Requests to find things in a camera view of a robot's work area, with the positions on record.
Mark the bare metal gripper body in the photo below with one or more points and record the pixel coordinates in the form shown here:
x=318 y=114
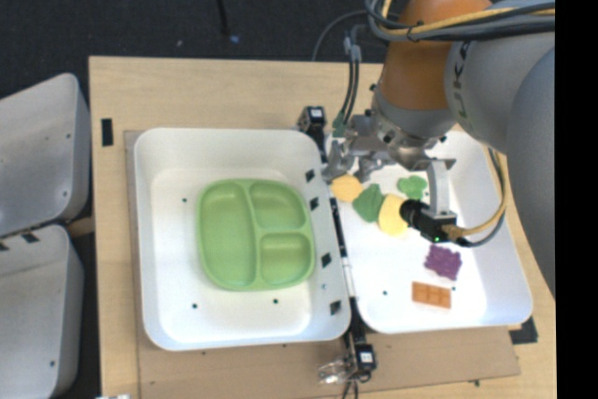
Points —
x=374 y=138

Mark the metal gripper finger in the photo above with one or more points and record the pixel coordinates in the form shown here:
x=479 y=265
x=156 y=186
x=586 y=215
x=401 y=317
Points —
x=371 y=166
x=338 y=159

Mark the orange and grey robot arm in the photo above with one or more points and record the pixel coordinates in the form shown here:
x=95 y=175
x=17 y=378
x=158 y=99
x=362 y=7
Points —
x=490 y=89

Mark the yellow round toy biscuit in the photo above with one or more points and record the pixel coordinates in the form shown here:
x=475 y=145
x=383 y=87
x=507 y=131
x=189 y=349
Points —
x=346 y=188

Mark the green toy lettuce leaf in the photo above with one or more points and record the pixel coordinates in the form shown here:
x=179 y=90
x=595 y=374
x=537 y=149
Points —
x=368 y=203

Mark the green toy broccoli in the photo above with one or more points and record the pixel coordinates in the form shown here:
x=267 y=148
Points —
x=412 y=185

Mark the yellow toy food piece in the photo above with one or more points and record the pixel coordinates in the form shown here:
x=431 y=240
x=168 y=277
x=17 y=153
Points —
x=390 y=219

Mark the thin black and white rod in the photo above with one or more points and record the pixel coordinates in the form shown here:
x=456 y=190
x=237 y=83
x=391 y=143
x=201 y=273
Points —
x=340 y=229

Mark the white plastic tray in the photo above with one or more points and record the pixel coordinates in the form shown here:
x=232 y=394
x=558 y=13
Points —
x=177 y=247
x=402 y=266

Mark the purple toy grapes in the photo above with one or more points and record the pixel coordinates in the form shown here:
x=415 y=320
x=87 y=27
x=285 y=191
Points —
x=443 y=261

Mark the green divided plate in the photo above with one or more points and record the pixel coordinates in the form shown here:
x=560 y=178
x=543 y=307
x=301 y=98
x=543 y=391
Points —
x=229 y=233

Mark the orange rectangular toy biscuit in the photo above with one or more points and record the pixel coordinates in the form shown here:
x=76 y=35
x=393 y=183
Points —
x=432 y=294

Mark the brown flat board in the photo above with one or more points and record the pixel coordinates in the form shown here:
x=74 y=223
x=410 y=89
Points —
x=261 y=369

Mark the black cylinder on white bracket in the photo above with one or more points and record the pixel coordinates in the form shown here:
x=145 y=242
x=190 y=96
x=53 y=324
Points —
x=439 y=224

